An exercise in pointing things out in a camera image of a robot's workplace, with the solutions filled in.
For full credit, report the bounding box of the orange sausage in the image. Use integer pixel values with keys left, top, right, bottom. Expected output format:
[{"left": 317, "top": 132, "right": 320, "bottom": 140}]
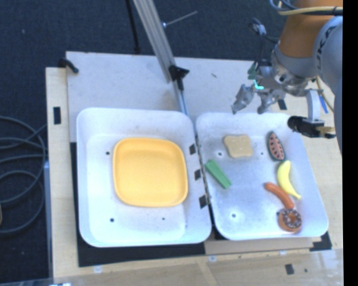
[{"left": 263, "top": 182, "right": 296, "bottom": 211}]

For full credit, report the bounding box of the brown sprinkled doughnut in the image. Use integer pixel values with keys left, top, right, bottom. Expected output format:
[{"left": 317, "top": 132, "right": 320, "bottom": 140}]
[{"left": 276, "top": 207, "right": 303, "bottom": 235}]

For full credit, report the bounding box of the yellow banana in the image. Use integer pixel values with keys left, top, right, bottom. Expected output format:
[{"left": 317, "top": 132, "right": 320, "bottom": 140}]
[{"left": 276, "top": 160, "right": 303, "bottom": 201}]

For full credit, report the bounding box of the black cylinder on white bracket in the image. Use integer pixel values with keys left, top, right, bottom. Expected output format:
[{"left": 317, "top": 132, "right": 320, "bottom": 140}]
[{"left": 286, "top": 89, "right": 328, "bottom": 139}]

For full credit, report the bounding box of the yellow plate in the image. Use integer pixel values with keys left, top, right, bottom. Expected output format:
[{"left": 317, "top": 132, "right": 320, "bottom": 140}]
[{"left": 112, "top": 136, "right": 189, "bottom": 209}]

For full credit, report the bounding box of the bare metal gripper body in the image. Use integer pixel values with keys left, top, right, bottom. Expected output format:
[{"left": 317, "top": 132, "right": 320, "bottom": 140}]
[{"left": 253, "top": 65, "right": 316, "bottom": 100}]

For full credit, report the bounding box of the pale wood board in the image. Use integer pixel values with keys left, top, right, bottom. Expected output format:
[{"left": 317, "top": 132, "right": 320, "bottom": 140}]
[{"left": 45, "top": 67, "right": 344, "bottom": 279}]

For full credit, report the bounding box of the white plastic tray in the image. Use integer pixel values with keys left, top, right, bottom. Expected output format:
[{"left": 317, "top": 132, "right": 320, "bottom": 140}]
[
  {"left": 76, "top": 107, "right": 213, "bottom": 248},
  {"left": 195, "top": 111, "right": 330, "bottom": 242}
]

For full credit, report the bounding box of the beige toast slice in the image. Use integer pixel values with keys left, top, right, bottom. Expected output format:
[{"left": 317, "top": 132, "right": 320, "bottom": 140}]
[{"left": 223, "top": 133, "right": 254, "bottom": 160}]

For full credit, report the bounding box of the red watermelon slice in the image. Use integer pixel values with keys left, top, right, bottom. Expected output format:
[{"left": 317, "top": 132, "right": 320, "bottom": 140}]
[{"left": 266, "top": 130, "right": 288, "bottom": 162}]

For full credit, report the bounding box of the green wedge block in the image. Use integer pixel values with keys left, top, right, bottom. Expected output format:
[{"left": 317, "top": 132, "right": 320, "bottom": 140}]
[{"left": 204, "top": 158, "right": 233, "bottom": 190}]

